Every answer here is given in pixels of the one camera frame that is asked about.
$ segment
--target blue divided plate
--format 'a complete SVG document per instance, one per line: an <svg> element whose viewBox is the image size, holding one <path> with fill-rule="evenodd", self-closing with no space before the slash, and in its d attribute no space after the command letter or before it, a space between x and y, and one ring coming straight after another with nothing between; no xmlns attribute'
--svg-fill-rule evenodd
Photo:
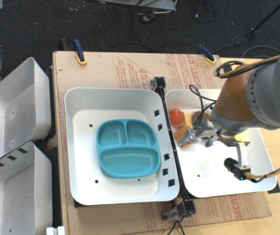
<svg viewBox="0 0 280 235"><path fill-rule="evenodd" d="M115 119L102 123L96 147L102 171L114 178L145 177L161 164L156 136L144 121Z"/></svg>

